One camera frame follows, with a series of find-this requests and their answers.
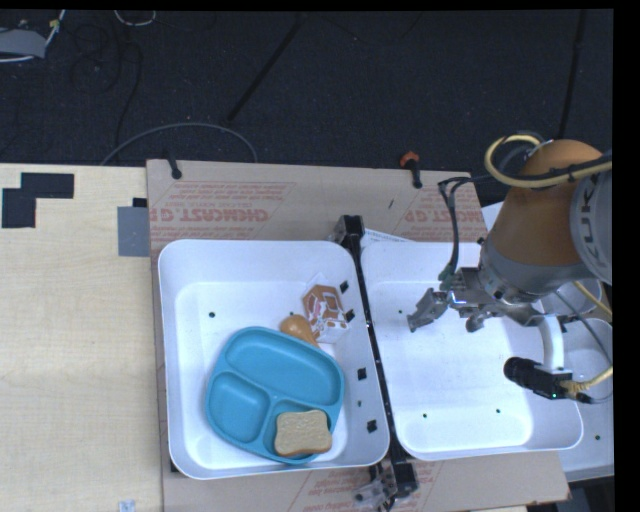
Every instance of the cardboard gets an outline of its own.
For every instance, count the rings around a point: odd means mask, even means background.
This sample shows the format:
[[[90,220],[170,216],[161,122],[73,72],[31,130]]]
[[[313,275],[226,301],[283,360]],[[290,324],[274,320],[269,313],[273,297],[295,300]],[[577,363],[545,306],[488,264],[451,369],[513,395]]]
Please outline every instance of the cardboard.
[[[302,297],[302,303],[314,338],[324,343],[335,343],[349,328],[349,321],[338,290],[323,282],[323,277],[316,277],[313,286]]]
[[[366,228],[416,241],[452,241],[451,218],[437,183],[459,172],[422,171],[423,188],[399,169],[179,161],[174,180],[164,160],[147,162],[157,382],[164,506],[171,511],[358,510],[353,491],[368,468],[287,471],[201,481],[171,471],[157,258],[181,238],[326,240],[342,215]],[[460,240],[487,230],[472,184],[456,193]],[[394,510],[455,511],[564,501],[569,497],[556,452],[413,461],[419,489]]]

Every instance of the black tape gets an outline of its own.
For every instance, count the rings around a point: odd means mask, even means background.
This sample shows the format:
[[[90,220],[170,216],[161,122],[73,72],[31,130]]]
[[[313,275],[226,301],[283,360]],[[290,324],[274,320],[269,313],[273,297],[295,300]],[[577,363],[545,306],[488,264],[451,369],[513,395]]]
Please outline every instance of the black tape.
[[[3,228],[35,228],[37,198],[73,198],[73,174],[23,172],[20,183],[2,189]]]

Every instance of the bread slice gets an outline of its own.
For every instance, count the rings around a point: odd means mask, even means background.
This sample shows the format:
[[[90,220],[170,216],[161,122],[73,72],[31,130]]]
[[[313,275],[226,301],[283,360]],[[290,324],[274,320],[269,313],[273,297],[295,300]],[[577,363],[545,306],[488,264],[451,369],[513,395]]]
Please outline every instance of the bread slice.
[[[283,412],[276,419],[276,427],[274,448],[282,457],[324,453],[331,449],[327,414],[320,409]]]

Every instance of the blue plate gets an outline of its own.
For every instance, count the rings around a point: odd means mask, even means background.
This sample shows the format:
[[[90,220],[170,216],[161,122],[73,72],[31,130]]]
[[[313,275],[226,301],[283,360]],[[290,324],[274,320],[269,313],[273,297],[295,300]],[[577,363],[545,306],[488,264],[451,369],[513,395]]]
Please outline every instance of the blue plate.
[[[319,454],[278,455],[276,418],[320,409],[333,433],[343,396],[342,368],[329,354],[280,331],[247,327],[222,348],[204,405],[211,428],[223,439],[269,459],[303,464]]]

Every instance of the black cable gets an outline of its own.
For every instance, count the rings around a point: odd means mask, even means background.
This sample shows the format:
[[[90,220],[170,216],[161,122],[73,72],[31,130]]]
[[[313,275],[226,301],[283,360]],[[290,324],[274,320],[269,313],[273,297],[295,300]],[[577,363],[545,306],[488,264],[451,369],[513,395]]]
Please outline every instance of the black cable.
[[[490,175],[481,175],[475,176],[471,178],[467,178],[465,176],[457,176],[454,178],[449,178],[443,180],[438,183],[438,192],[444,199],[444,202],[447,206],[447,210],[449,211],[449,216],[451,217],[451,227],[453,230],[453,248],[451,250],[451,257],[449,258],[449,262],[445,266],[445,268],[440,272],[438,279],[440,282],[440,290],[446,291],[451,287],[451,282],[453,280],[453,275],[456,272],[458,267],[458,256],[460,253],[460,234],[458,232],[458,219],[456,215],[456,206],[455,206],[455,193],[462,186],[467,183],[481,183],[483,181],[493,180],[493,176]],[[447,193],[447,187],[450,183],[455,183],[453,187],[451,187],[451,191]]]
[[[545,139],[542,137],[542,135],[540,135],[539,133],[536,133],[536,132],[527,131],[527,130],[518,130],[516,133],[518,135],[530,135],[531,137],[535,137],[537,139],[537,141],[538,141],[538,144],[542,144],[542,143],[545,142]],[[500,163],[496,166],[497,169],[502,174],[509,175],[509,173],[506,171],[506,169],[507,169],[507,165],[509,165],[511,160],[513,160],[520,153],[527,152],[527,155],[525,155],[525,160],[526,160],[528,158],[528,156],[529,156],[529,151],[530,150],[531,150],[531,145],[529,143],[525,143],[525,144],[523,144],[521,146],[517,146],[517,147],[513,148],[509,153],[507,153],[502,158]]]
[[[276,64],[276,62],[278,62],[278,59],[280,58],[280,56],[284,53],[284,51],[287,49],[287,47],[291,44],[291,42],[295,38],[296,34],[303,27],[303,25],[307,21],[307,17],[308,16],[306,13],[296,13],[295,21],[291,26],[291,28],[289,29],[289,31],[287,32],[287,34],[284,36],[284,39],[280,42],[280,44],[278,45],[278,48],[276,48],[276,51],[271,55],[267,63],[258,73],[258,75],[253,79],[253,82],[251,82],[251,85],[249,85],[248,89],[240,97],[240,100],[238,100],[238,103],[236,103],[236,105],[231,109],[231,111],[223,119],[223,123],[229,125],[233,122],[233,120],[238,115],[242,107],[247,103],[247,101],[249,101],[249,98],[251,98],[254,91],[259,87],[259,85],[267,76],[271,68]]]
[[[108,55],[111,45],[107,30],[92,23],[83,23],[73,32],[66,28],[64,30],[71,35],[80,54],[69,69],[69,81],[73,88],[94,95],[111,91],[120,79],[122,63],[119,58],[111,59]],[[115,71],[113,76],[109,76],[110,71]]]
[[[187,32],[189,34],[200,34],[202,32],[208,32],[209,30],[213,30],[216,25],[218,24],[218,13],[214,12],[213,13],[213,21],[211,23],[209,23],[208,25],[205,25],[202,28],[190,28],[190,27],[182,27],[180,25],[176,25],[174,23],[168,23],[166,21],[161,20],[160,18],[155,19],[155,22],[160,24],[160,25],[164,25],[166,27],[169,28],[173,28],[176,30],[181,30],[183,32]]]
[[[363,39],[362,37],[360,37],[355,32],[353,32],[350,29],[346,28],[345,26],[341,25],[337,21],[335,21],[335,20],[333,20],[333,19],[331,19],[331,18],[329,18],[327,16],[323,16],[321,14],[318,14],[317,12],[314,12],[313,14],[318,16],[318,18],[326,21],[327,23],[335,25],[336,27],[338,27],[339,29],[343,30],[344,32],[346,32],[347,34],[349,34],[350,36],[352,36],[353,38],[357,39],[360,42],[363,42],[365,44],[369,44],[369,45],[372,45],[372,46],[392,46],[394,44],[401,43],[402,40],[415,28],[415,26],[418,24],[418,22],[420,21],[420,19],[424,15],[424,11],[420,11],[420,14],[418,14],[418,16],[416,16],[416,18],[413,20],[413,22],[411,22],[409,27],[402,34],[400,34],[400,36],[398,38],[396,38],[393,41],[389,41],[389,42],[367,41],[366,39]]]
[[[567,122],[569,120],[569,110],[571,108],[571,100],[573,99],[573,89],[576,80],[576,74],[578,71],[578,58],[580,57],[580,50],[582,50],[582,40],[584,39],[584,28],[587,20],[587,10],[580,9],[578,15],[578,27],[576,29],[576,36],[573,42],[573,56],[571,59],[571,70],[569,72],[569,83],[567,84],[567,92],[564,99],[564,107],[562,110],[562,117],[560,118],[560,128],[558,129],[558,135],[556,139],[564,138],[564,132],[567,129]]]
[[[125,62],[131,62],[133,64],[136,64],[136,75],[135,75],[135,78],[134,78],[133,87],[131,88],[131,91],[129,93],[127,101],[124,104],[124,107],[122,109],[122,113],[120,114],[120,118],[118,119],[118,124],[116,126],[116,133],[115,133],[115,146],[116,147],[118,147],[120,145],[120,134],[122,132],[122,126],[124,124],[124,119],[125,119],[125,117],[127,115],[127,112],[129,110],[129,106],[131,105],[131,102],[132,102],[133,98],[135,97],[135,95],[136,95],[136,93],[138,91],[138,86],[140,84],[140,77],[142,76],[142,61],[143,61],[142,48],[140,48],[140,45],[138,43],[132,41],[129,38],[129,35],[130,35],[129,31],[127,30],[125,32],[124,45],[121,45],[120,42],[118,41],[117,35],[114,34],[115,39],[116,39],[116,44],[118,45],[118,54],[119,54],[121,62],[125,61]],[[133,50],[133,52],[135,53],[136,57],[133,60],[127,60],[125,58],[125,55],[127,54],[127,52],[130,52],[131,50]]]

